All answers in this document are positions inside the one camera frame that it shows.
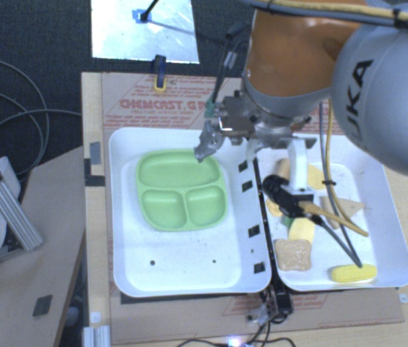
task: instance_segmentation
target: black rod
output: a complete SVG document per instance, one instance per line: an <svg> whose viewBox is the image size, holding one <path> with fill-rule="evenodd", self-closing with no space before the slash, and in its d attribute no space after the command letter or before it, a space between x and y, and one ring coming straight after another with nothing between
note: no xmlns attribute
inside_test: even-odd
<svg viewBox="0 0 408 347"><path fill-rule="evenodd" d="M155 5L158 3L159 0L154 0L150 5L149 8L144 13L139 15L139 19L141 22L147 22L147 18L149 17L149 13L154 9Z"/></svg>

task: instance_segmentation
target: green plate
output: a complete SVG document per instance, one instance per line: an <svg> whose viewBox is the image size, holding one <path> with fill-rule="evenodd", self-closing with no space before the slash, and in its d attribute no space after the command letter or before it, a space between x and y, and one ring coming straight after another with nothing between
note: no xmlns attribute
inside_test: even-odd
<svg viewBox="0 0 408 347"><path fill-rule="evenodd" d="M136 166L136 188L146 221L159 230L215 226L227 214L222 170L212 157L201 163L189 149L159 150Z"/></svg>

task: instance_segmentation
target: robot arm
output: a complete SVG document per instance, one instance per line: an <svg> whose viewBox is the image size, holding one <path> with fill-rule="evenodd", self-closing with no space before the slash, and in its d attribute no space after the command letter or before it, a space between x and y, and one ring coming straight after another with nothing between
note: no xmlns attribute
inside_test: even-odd
<svg viewBox="0 0 408 347"><path fill-rule="evenodd" d="M381 0L289 1L391 8ZM308 114L331 97L345 134L408 174L408 30L360 25L351 14L346 21L288 17L264 6L253 20L241 90L215 106L196 157L215 153L225 137L233 144L246 137L261 147L286 148ZM394 8L408 12L408 4Z"/></svg>

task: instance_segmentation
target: cardboard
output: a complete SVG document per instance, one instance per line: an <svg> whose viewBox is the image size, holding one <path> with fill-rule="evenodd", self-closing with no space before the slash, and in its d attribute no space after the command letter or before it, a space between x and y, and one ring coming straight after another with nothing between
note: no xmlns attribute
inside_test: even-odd
<svg viewBox="0 0 408 347"><path fill-rule="evenodd" d="M213 90L212 77L168 76L164 93L153 89L151 74L102 74L106 211L109 236L111 343L152 342L218 335L253 334L258 325L246 315L260 306L258 294L195 299L128 299L112 279L112 228L108 140L120 127L200 129L204 104ZM226 79L220 97L238 90L239 79ZM302 132L318 131L318 112ZM334 133L340 133L334 126ZM404 321L394 288L293 294L294 312L273 331L306 330Z"/></svg>

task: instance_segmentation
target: white tray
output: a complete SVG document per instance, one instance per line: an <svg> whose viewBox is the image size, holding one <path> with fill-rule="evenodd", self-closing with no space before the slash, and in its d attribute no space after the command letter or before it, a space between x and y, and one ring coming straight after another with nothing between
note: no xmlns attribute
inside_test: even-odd
<svg viewBox="0 0 408 347"><path fill-rule="evenodd" d="M113 274L133 297L255 293L271 280L253 166L239 172L246 146L227 140L214 155L224 171L228 214L218 225L196 231L159 231L144 219L136 193L135 169L143 154L193 148L200 131L119 129L109 141L113 213ZM242 184L253 182L242 192ZM248 230L259 227L259 234Z"/></svg>
<svg viewBox="0 0 408 347"><path fill-rule="evenodd" d="M261 178L275 173L276 163L287 158L287 151L262 150L258 154ZM319 142L308 151L308 161L322 169ZM394 207L383 166L368 154L357 149L345 136L331 139L331 174L337 182L339 198L365 204L352 217L358 226L369 232L365 238L348 230L349 237L363 263L376 265L377 277L363 283L335 283L330 280L332 267L352 264L352 260L325 230L316 227L308 271L281 271L282 281L296 291L328 291L348 288L388 288L408 284L408 249ZM326 190L316 191L315 203ZM287 228L279 218L268 215L273 241L287 238ZM344 240L341 230L335 231Z"/></svg>

